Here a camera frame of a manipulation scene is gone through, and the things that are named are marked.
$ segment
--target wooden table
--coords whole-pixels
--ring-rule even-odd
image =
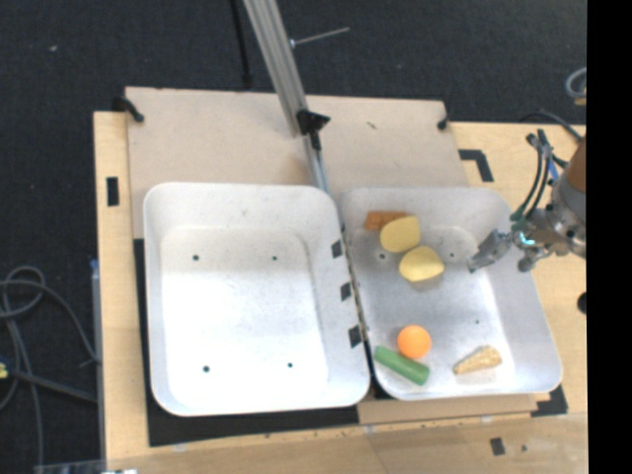
[[[450,466],[468,462],[470,466],[480,465],[481,472],[506,473],[518,461],[523,465],[532,461],[536,466],[544,459],[551,465],[550,472],[559,472],[556,465],[569,463],[588,469],[587,320],[576,305],[586,291],[587,276],[586,262],[573,255],[541,261],[533,271],[563,363],[562,385],[569,406],[566,415],[532,419],[529,413],[516,413],[500,405],[498,412],[483,408],[483,416],[462,418],[451,409],[445,413],[448,418],[442,419],[445,408],[439,407],[427,419],[414,422],[395,418],[379,426],[150,447],[131,244],[127,121],[128,115],[123,113],[94,114],[104,445],[110,468],[151,466],[152,472],[208,472],[212,465],[220,472],[383,473],[395,468],[414,472],[406,468],[418,465],[423,452],[426,461],[431,459],[439,469],[434,472],[441,472],[441,468],[448,472]],[[458,148],[482,151],[494,176],[494,182],[484,182],[476,162],[464,161],[470,185],[496,190],[510,205],[518,205],[534,177],[535,160],[524,137],[539,127],[546,130],[558,156],[572,156],[577,144],[557,125],[452,122],[449,129]],[[116,208],[108,207],[108,178],[118,178]],[[505,454],[494,453],[490,436],[505,437]],[[545,436],[564,444],[565,453],[549,458],[546,448],[528,449],[527,443],[536,444],[538,437]],[[507,437],[513,437],[511,444]],[[431,447],[438,443],[440,452]],[[532,472],[542,471],[534,467]]]

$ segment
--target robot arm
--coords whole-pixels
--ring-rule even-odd
[[[545,136],[533,137],[530,143],[541,154],[543,168],[551,165],[552,150]],[[584,137],[563,174],[553,183],[549,202],[544,208],[535,205],[527,209],[527,201],[513,215],[514,224],[510,233],[493,231],[479,246],[476,255],[468,260],[470,272],[486,267],[499,260],[512,245],[524,253],[518,268],[528,272],[535,264],[553,254],[566,256],[569,253],[586,257],[586,141]],[[541,192],[546,186],[548,174],[541,179]]]

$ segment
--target wooden board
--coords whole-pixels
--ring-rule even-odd
[[[125,90],[145,116],[128,125],[134,237],[142,202],[170,181],[313,185],[304,138],[292,137],[278,96]],[[331,118],[321,131],[332,197],[360,186],[466,186],[454,139],[436,123],[442,102],[308,97]]]
[[[135,268],[131,247],[133,232],[127,162],[128,123],[128,117],[123,114],[96,113],[94,115],[107,457],[155,457],[161,455],[172,457],[172,455],[178,455],[181,461],[186,462],[186,458],[193,454],[208,452],[211,455],[214,454],[212,452],[215,450],[230,451],[232,448],[238,448],[241,451],[244,445],[258,445],[266,448],[271,444],[315,441],[312,446],[313,449],[311,447],[308,449],[316,450],[321,447],[319,445],[320,439],[342,440],[343,437],[363,436],[364,429],[362,427],[352,427],[317,433],[232,437],[190,443],[185,447],[187,454],[184,455],[182,452],[178,452],[178,448],[172,446],[150,448],[147,445],[142,360],[136,309]],[[478,170],[471,167],[473,164],[465,163],[465,174],[470,183],[479,186],[478,182],[482,186],[498,189],[510,203],[520,201],[532,180],[535,163],[533,156],[529,153],[529,148],[523,144],[523,134],[528,128],[534,128],[534,126],[453,123],[451,131],[458,148],[483,149],[496,179],[494,184],[482,183]],[[570,151],[573,142],[570,137],[567,137],[567,141],[562,142],[566,137],[564,132],[558,134],[555,129],[550,127],[549,139],[556,146],[556,152],[564,157],[566,156],[566,147],[563,146],[567,145]],[[505,135],[513,135],[513,137],[506,139]],[[107,178],[113,177],[118,178],[120,203],[116,206],[108,206]],[[585,414],[588,410],[585,364],[586,317],[577,311],[575,301],[579,293],[586,289],[586,265],[584,261],[575,257],[551,259],[540,264],[542,265],[538,265],[534,276],[562,357],[564,391],[571,412]],[[535,400],[540,397],[529,396],[529,405],[532,407]],[[512,406],[501,405],[496,409],[502,409],[501,412],[503,413],[512,413]],[[457,411],[472,416],[471,413],[463,411],[462,408],[458,408]],[[386,412],[385,415],[380,415],[379,412],[375,414],[374,409],[370,412],[373,414],[369,420],[376,423],[388,423],[391,421],[389,416],[393,422],[402,418],[404,420],[415,419],[399,410],[394,412],[394,409]],[[444,412],[428,414],[428,410],[426,410],[426,416],[421,416],[419,419],[434,420],[442,414]],[[480,422],[480,417],[474,418],[473,421]],[[246,458],[240,453],[233,452],[232,456],[236,463],[248,465]],[[340,457],[336,457],[336,462],[339,465],[347,464],[350,466],[349,471],[354,471],[352,463],[349,463],[349,459],[344,453],[341,453]],[[368,469],[367,472],[372,472],[366,465],[362,465],[362,468]],[[270,467],[262,472],[278,472],[278,469],[275,470]]]

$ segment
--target metal bracket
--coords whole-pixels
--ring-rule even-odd
[[[316,113],[310,113],[306,110],[299,111],[296,118],[298,119],[300,132],[303,135],[309,135],[312,148],[316,151],[322,151],[323,147],[320,143],[318,132],[325,127],[325,124],[327,124],[331,118],[317,115]]]
[[[145,116],[138,111],[130,99],[124,97],[123,95],[117,95],[114,97],[112,100],[112,110],[115,113],[128,112],[133,116],[134,121],[136,122],[145,121]]]

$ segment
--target black carpet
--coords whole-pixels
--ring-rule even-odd
[[[587,64],[588,0],[277,0],[308,94],[444,100],[454,120],[545,110],[586,122],[564,91]],[[243,6],[254,88],[271,82]],[[93,111],[125,86],[241,89],[228,0],[0,0],[0,280],[41,270],[92,340],[97,255]],[[15,291],[13,305],[33,298]],[[15,322],[33,372],[95,392],[95,367],[50,296]],[[6,321],[0,356],[14,359]],[[30,386],[0,381],[0,472],[31,472]],[[45,463],[100,455],[96,407],[39,392]]]

